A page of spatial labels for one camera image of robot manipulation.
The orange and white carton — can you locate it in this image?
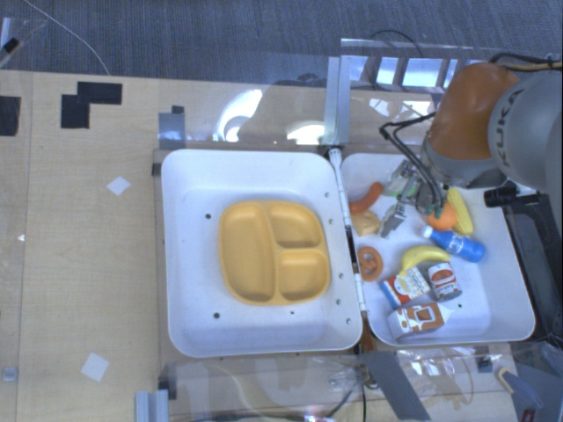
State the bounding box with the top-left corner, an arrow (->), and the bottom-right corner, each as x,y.
386,302 -> 453,343

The yellow divided plate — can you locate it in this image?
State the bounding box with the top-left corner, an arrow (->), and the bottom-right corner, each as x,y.
217,200 -> 333,307

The white plastic tray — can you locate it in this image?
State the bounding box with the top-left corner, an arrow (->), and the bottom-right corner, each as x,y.
160,149 -> 364,360
340,152 -> 537,348

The orange fruit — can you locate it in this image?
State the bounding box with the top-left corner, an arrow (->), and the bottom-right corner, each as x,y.
427,201 -> 458,232

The orange pretzel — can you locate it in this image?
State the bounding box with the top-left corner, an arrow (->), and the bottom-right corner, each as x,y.
356,245 -> 384,283

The red and yellow carton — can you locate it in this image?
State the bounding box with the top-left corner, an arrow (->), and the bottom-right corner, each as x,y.
379,266 -> 432,310

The yellow banana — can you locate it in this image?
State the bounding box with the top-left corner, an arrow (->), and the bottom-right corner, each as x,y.
399,244 -> 452,277

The thin black and white rod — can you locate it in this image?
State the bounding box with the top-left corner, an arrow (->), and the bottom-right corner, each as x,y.
328,147 -> 369,314

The yellow bread piece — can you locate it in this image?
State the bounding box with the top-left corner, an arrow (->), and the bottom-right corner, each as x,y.
351,210 -> 382,238

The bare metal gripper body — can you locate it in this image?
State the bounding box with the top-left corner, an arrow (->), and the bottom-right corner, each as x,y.
385,159 -> 442,214

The black cylinder on white bracket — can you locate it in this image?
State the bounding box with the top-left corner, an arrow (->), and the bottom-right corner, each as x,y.
483,184 -> 521,209

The yellow corn cob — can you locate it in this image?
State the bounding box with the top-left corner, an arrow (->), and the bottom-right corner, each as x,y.
445,186 -> 475,237

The blue bottle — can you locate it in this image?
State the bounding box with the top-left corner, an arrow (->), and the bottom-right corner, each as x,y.
421,225 -> 486,264

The red sausage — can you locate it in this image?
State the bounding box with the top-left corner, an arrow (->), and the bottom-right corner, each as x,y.
348,181 -> 385,215

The red and white can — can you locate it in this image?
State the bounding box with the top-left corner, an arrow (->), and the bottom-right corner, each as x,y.
427,261 -> 464,303

